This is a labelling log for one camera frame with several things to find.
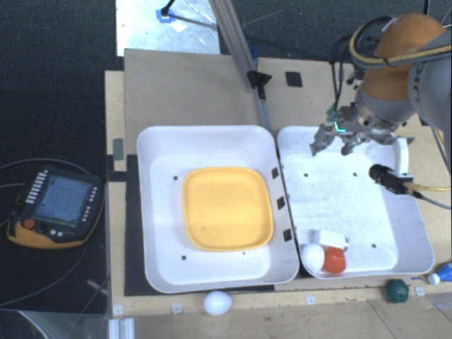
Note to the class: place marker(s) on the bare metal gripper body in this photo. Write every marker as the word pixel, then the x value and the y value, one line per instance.
pixel 353 122

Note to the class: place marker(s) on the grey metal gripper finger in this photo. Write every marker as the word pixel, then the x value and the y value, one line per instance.
pixel 349 144
pixel 320 141

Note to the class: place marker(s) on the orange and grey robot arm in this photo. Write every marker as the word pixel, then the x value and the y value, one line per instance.
pixel 399 83

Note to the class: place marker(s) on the white plastic tray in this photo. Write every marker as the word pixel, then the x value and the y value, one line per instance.
pixel 335 196
pixel 166 245

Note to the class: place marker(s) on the white carton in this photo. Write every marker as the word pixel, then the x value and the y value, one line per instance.
pixel 332 238

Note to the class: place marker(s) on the yellow plate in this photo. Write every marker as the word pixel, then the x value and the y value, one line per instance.
pixel 227 208

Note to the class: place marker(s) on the white toy egg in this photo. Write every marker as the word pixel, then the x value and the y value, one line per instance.
pixel 217 303
pixel 313 257

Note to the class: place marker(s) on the red-orange rounded toy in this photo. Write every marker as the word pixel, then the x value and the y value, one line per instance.
pixel 333 260

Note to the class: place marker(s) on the brown cardboard sheet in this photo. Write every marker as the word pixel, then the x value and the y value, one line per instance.
pixel 183 90

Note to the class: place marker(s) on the dark green round toy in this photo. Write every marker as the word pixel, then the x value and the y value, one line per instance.
pixel 397 290

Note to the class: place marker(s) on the blue and white bottle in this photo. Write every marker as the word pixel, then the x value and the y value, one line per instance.
pixel 443 273

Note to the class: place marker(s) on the pale wood board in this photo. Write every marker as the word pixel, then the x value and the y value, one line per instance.
pixel 114 224

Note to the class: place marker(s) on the black cylinder on white bracket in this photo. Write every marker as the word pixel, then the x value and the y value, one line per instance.
pixel 386 178

